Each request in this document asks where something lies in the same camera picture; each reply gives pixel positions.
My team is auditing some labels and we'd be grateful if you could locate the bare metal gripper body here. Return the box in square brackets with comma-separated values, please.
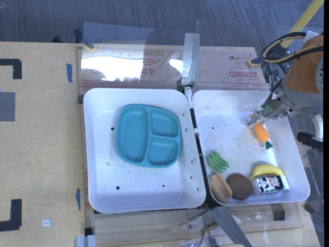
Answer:
[261, 96, 315, 121]

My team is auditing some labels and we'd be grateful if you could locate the orange toy carrot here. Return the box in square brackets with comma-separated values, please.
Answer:
[248, 113, 274, 150]

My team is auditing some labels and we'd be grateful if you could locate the white plastic tray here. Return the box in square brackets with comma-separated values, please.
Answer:
[82, 87, 207, 214]
[191, 89, 311, 207]

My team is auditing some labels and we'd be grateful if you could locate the yellow banana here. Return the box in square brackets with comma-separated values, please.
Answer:
[248, 163, 285, 181]

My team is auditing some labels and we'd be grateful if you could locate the green ribbed toy vegetable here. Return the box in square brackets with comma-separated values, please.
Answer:
[207, 151, 230, 174]

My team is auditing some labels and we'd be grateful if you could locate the brown cardboard board red print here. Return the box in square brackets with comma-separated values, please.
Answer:
[77, 44, 304, 233]

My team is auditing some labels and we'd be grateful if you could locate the cow print milk carton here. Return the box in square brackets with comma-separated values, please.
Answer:
[252, 175, 290, 196]

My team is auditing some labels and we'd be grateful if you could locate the brown round biscuit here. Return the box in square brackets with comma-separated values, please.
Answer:
[226, 172, 253, 201]

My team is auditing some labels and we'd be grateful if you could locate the tan toy bread bun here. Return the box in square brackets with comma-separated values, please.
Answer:
[208, 173, 233, 204]

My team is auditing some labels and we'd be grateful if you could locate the blue divided plate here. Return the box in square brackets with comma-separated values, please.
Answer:
[115, 103, 182, 169]

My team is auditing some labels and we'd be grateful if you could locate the black cylinder on white bracket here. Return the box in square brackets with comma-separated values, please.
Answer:
[296, 113, 324, 153]

